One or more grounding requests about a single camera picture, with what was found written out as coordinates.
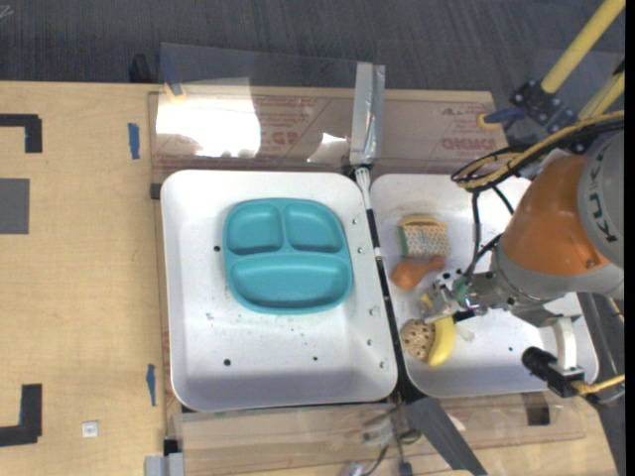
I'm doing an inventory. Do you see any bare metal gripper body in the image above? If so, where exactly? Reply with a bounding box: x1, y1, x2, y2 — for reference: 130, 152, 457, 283
458, 271, 527, 316

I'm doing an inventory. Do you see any yellow banana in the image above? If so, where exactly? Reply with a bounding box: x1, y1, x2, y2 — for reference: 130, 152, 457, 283
421, 293, 457, 368

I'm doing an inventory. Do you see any tan dotted biscuit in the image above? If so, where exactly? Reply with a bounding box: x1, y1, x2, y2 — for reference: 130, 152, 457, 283
399, 317, 438, 363

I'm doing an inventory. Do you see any orange chicken drumstick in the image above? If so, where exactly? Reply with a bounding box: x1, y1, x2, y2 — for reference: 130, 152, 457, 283
391, 255, 446, 292

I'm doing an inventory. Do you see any white plastic tray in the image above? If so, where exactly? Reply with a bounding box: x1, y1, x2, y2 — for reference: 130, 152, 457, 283
369, 173, 600, 400
159, 169, 400, 413

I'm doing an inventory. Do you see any brown cardboard board red print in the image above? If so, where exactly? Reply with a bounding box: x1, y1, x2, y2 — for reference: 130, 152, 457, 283
148, 88, 601, 460

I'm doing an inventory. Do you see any blue divided plate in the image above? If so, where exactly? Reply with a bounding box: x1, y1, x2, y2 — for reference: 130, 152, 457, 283
221, 196, 355, 316

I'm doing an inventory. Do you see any black cylinder on white bracket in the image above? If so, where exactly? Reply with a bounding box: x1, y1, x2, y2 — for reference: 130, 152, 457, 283
520, 314, 587, 399

